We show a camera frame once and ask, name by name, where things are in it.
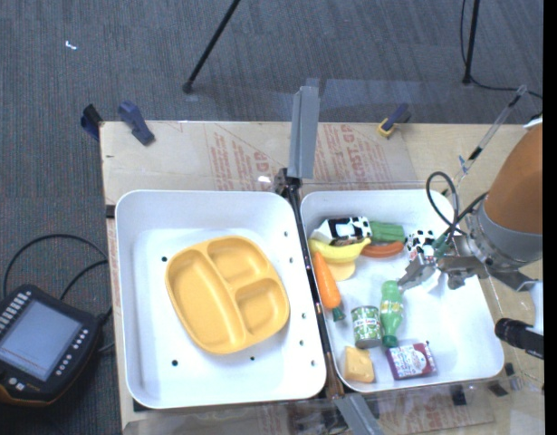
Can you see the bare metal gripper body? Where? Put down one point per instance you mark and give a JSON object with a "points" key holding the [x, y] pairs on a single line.
{"points": [[459, 258]]}

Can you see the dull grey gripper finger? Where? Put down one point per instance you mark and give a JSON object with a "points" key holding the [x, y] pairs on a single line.
{"points": [[425, 265], [409, 280]]}

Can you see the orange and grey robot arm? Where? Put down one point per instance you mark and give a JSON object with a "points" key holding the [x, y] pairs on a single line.
{"points": [[518, 184]]}

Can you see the small cow print carton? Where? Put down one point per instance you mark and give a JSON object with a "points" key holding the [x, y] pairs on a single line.
{"points": [[418, 242]]}

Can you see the green bottle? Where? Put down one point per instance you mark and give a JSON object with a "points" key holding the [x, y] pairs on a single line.
{"points": [[391, 311]]}

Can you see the orange sausage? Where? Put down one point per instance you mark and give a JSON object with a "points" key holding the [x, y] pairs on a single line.
{"points": [[383, 249]]}

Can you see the green toy vegetable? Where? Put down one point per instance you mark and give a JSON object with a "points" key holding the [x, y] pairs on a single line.
{"points": [[389, 232]]}

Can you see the green can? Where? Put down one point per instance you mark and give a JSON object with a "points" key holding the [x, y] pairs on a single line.
{"points": [[366, 326]]}

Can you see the white plastic tray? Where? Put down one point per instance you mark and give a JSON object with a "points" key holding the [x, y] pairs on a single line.
{"points": [[454, 329], [146, 315]]}

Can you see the yellow banana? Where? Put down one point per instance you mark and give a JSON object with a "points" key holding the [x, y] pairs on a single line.
{"points": [[337, 251]]}

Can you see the red packet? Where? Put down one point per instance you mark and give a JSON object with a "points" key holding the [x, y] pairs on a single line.
{"points": [[410, 360]]}

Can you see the orange carrot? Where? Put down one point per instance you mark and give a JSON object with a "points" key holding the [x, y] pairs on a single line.
{"points": [[328, 283]]}

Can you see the large cow print carton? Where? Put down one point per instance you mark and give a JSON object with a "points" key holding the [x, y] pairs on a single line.
{"points": [[346, 228]]}

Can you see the thin black rod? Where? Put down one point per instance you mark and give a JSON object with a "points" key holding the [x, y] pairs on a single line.
{"points": [[310, 279]]}

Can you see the yellow cheese wedge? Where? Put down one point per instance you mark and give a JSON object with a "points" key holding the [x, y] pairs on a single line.
{"points": [[357, 365]]}

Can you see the yellow divided plate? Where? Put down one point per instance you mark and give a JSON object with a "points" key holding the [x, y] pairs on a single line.
{"points": [[223, 292]]}

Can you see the brown cardboard board red print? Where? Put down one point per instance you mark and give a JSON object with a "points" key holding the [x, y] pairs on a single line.
{"points": [[242, 157]]}

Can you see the black cylinder on white bracket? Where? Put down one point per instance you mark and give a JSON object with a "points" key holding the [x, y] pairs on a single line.
{"points": [[515, 333]]}

